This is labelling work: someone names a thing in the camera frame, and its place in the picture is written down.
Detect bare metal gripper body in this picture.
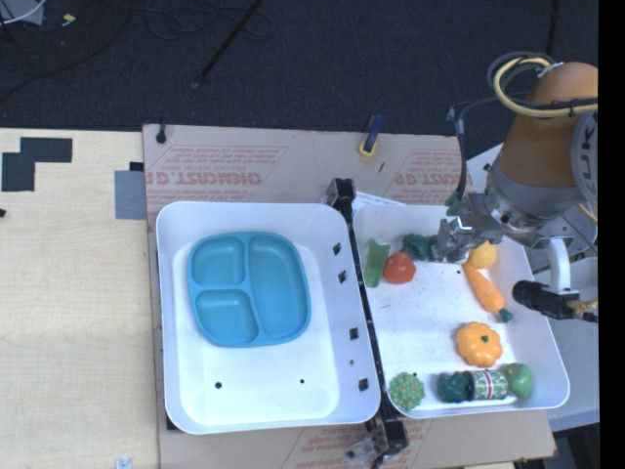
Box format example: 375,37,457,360
440,192,544,251

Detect dark green broccoli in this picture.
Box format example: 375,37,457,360
436,370,471,405
400,233,433,262

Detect yellow lemon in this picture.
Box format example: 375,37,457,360
466,240,499,271

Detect orange carrot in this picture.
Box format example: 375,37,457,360
461,261,515,323

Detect red tomato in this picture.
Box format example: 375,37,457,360
381,251,418,285

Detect white plastic tray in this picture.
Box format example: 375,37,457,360
352,202,571,420
154,200,383,436

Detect yellow pumpkin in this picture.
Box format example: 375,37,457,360
455,320,504,368

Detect thin black rod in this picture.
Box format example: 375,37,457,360
337,197,406,458

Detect small green and white can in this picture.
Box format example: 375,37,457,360
466,368,510,403

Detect green apple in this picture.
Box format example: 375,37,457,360
502,362,535,401

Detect green grapes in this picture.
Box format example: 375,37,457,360
388,371,426,412

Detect brown cardboard board red print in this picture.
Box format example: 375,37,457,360
141,123,559,469

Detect blue divided plate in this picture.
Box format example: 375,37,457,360
187,231,313,349

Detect black cylinder on white bracket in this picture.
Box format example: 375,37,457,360
511,236,583,321

